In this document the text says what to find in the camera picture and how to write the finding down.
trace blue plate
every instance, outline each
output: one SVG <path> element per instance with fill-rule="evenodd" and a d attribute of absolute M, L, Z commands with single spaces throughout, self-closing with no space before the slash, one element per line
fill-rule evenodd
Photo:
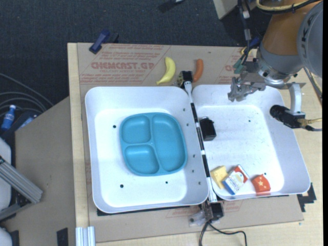
<path fill-rule="evenodd" d="M 124 161 L 133 173 L 159 176 L 181 170 L 187 148 L 179 122 L 166 113 L 143 113 L 125 118 L 119 129 Z"/>

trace blue bottle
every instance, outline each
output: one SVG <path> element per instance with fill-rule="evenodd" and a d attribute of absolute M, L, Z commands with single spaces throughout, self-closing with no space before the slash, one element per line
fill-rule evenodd
<path fill-rule="evenodd" d="M 15 105 L 10 105 L 9 111 L 6 113 L 6 115 L 4 117 L 4 122 L 1 125 L 1 129 L 3 131 L 7 131 L 8 129 L 10 129 L 12 123 L 14 122 L 15 109 L 16 109 Z"/>

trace wooden edge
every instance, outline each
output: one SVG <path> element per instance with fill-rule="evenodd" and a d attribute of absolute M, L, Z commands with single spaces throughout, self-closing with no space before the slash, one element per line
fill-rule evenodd
<path fill-rule="evenodd" d="M 72 122 L 75 221 L 77 227 L 89 226 L 77 44 L 68 43 L 69 93 Z"/>

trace carrot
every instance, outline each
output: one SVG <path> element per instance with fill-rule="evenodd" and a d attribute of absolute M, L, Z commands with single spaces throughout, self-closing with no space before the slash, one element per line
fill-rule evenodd
<path fill-rule="evenodd" d="M 203 63 L 203 59 L 197 59 L 196 61 L 196 72 L 195 75 L 193 77 L 193 82 L 197 82 L 204 70 L 204 63 Z"/>

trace yellow banana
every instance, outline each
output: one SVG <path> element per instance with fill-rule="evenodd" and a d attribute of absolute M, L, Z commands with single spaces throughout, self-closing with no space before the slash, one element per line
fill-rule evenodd
<path fill-rule="evenodd" d="M 170 82 L 175 74 L 175 63 L 170 57 L 165 57 L 166 72 L 156 84 Z"/>

